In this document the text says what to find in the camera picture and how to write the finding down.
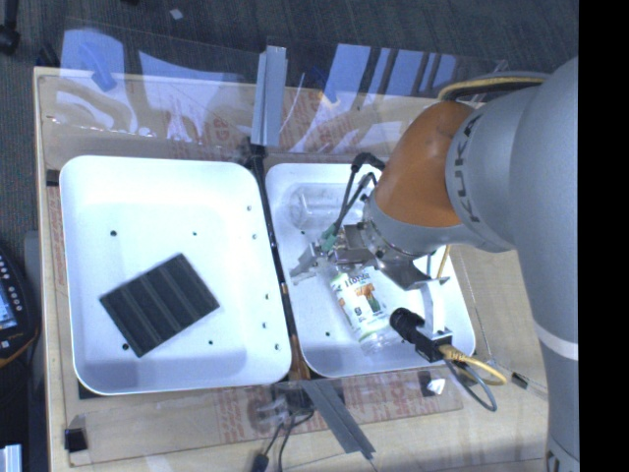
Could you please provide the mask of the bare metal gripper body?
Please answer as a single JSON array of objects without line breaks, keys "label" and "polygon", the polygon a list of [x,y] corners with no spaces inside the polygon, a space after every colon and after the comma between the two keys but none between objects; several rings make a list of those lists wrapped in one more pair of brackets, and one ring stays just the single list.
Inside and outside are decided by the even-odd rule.
[{"label": "bare metal gripper body", "polygon": [[370,221],[345,224],[332,249],[332,259],[339,265],[391,266],[399,255],[380,235]]}]

